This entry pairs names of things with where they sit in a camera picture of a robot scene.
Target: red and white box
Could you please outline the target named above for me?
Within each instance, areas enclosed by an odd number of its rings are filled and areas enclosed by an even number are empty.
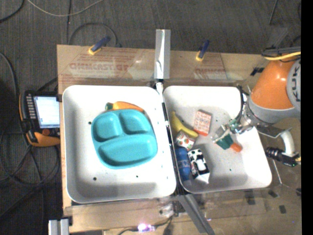
[[[195,122],[194,122],[194,131],[200,135],[207,136],[210,131],[211,115],[204,113],[203,111],[197,111]]]

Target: blue bottle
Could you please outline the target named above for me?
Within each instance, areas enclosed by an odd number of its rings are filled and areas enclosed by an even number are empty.
[[[190,161],[187,152],[187,149],[184,147],[175,147],[179,175],[183,181],[189,180],[190,174]]]

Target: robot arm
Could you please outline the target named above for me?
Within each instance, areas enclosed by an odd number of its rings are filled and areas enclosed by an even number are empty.
[[[260,134],[271,138],[281,137],[285,151],[268,147],[266,155],[285,165],[299,163],[299,154],[294,149],[288,130],[273,125],[284,118],[301,118],[301,59],[290,60],[290,55],[271,58],[246,101],[242,100],[240,114],[228,126],[232,133],[242,134],[255,127]]]

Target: blue clamp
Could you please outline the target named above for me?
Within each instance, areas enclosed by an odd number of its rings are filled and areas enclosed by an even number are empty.
[[[203,60],[204,54],[205,54],[207,48],[209,47],[209,43],[210,43],[210,41],[209,41],[209,40],[206,40],[206,41],[203,43],[203,45],[199,48],[199,51],[198,51],[197,56],[196,56],[196,59],[197,59],[198,61],[202,61],[202,60]]]
[[[91,46],[91,47],[88,49],[88,52],[89,52],[91,55],[96,54],[97,52],[99,52],[99,51],[101,50],[101,47],[102,47],[103,45],[106,45],[110,40],[111,40],[110,37],[104,37],[104,38],[102,38],[98,43],[96,43],[95,45]]]

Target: black cable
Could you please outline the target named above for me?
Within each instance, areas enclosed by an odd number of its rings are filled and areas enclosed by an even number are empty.
[[[163,226],[165,224],[168,223],[168,225],[166,226],[166,228],[164,229],[164,231],[169,227],[170,223],[172,222],[172,219],[173,219],[173,216],[169,217],[165,222],[163,223],[160,223],[160,224],[157,224],[157,225],[154,225],[155,229],[157,229],[158,227],[160,226]],[[128,231],[131,231],[131,232],[138,232],[138,228],[137,227],[133,227],[133,228],[127,228],[125,230],[122,230],[118,235],[121,235],[125,232],[128,232]]]
[[[58,81],[58,77],[55,77],[53,79],[51,79],[49,82],[45,83],[44,85],[42,85],[40,88],[37,89],[38,92],[43,91],[46,87],[48,87],[49,85],[55,83],[56,81]]]
[[[299,20],[301,22],[301,1],[298,4],[297,12],[298,12],[298,18],[299,18]]]
[[[24,0],[21,1],[20,5],[18,6],[18,8],[14,12],[12,12],[10,15],[8,15],[4,18],[0,18],[0,23],[7,20],[10,17],[12,17],[13,15],[15,15],[22,8],[23,4],[24,4]]]
[[[290,59],[290,60],[287,60],[287,61],[284,61],[284,60],[280,60],[280,62],[282,63],[289,63],[289,62],[295,62],[297,60],[301,59],[301,57],[297,57],[297,58],[294,58],[294,59]]]
[[[170,219],[170,222],[168,222],[167,226],[165,227],[164,231],[163,231],[163,235],[167,235],[168,233],[168,229],[172,223],[172,220],[173,220],[173,216],[171,216],[171,219]]]
[[[5,62],[7,63],[9,69],[10,69],[10,73],[13,79],[13,89],[14,89],[14,100],[15,103],[18,104],[18,86],[17,86],[17,79],[13,70],[13,67],[10,63],[10,61],[6,58],[6,56],[4,54],[2,54],[0,52],[0,58],[3,58],[5,60]],[[2,140],[4,137],[4,134],[7,130],[7,128],[10,126],[11,122],[13,121],[15,116],[12,116],[8,122],[8,124],[2,129],[2,132],[0,133],[0,145],[2,144]],[[19,126],[20,129],[22,130],[22,125],[21,125],[21,121],[19,121]],[[3,159],[1,157],[1,152],[0,152],[0,165],[2,167],[2,169],[4,170],[5,174],[6,174],[6,178],[4,179],[0,179],[0,186],[3,185],[3,183],[7,183],[9,180],[13,180],[13,182],[15,182],[18,185],[21,185],[23,187],[29,188],[30,190],[28,191],[27,194],[25,194],[24,196],[20,197],[13,205],[11,205],[7,210],[5,210],[3,213],[0,214],[0,220],[3,220],[14,208],[16,208],[17,206],[19,206],[21,203],[23,203],[26,199],[30,198],[31,196],[33,196],[36,192],[38,192],[39,190],[42,193],[42,226],[41,226],[41,231],[40,234],[43,234],[44,231],[44,226],[45,226],[45,196],[44,196],[44,186],[45,184],[47,184],[48,182],[50,182],[52,179],[55,178],[55,176],[57,175],[57,173],[60,170],[60,166],[61,166],[61,161],[60,161],[60,157],[59,157],[59,149],[58,146],[54,146],[55,151],[56,151],[56,162],[55,165],[53,167],[53,169],[45,176],[42,177],[39,171],[39,166],[38,163],[34,157],[34,154],[32,153],[32,149],[34,147],[32,145],[27,145],[26,149],[25,149],[25,153],[22,157],[22,159],[20,160],[18,166],[14,169],[13,172],[10,172],[7,170],[5,164],[3,163]],[[27,157],[27,155],[30,154],[31,155],[31,159],[35,165],[36,168],[36,172],[39,178],[39,182],[36,183],[30,183],[30,182],[25,182],[23,180],[21,180],[19,177],[16,176],[16,174],[19,172],[19,170],[22,168],[25,159]]]
[[[67,42],[67,45],[70,45],[70,42],[71,42],[73,36],[75,36],[75,34],[76,34],[80,29],[82,29],[83,27],[89,26],[89,25],[100,25],[100,26],[104,27],[105,29],[108,29],[108,30],[111,32],[111,34],[113,35],[113,37],[114,37],[114,44],[113,44],[113,46],[116,46],[116,44],[117,44],[117,36],[116,36],[115,32],[114,32],[109,26],[107,26],[107,25],[104,24],[104,23],[85,23],[85,24],[80,25],[78,28],[76,28],[76,29],[73,31],[73,33],[72,33],[71,36],[69,37],[68,42]]]
[[[244,108],[244,95],[243,95],[243,87],[241,85],[237,85],[237,89],[240,92],[240,112],[238,113],[238,115],[236,116],[236,123],[240,122],[241,116],[243,114],[243,108]]]

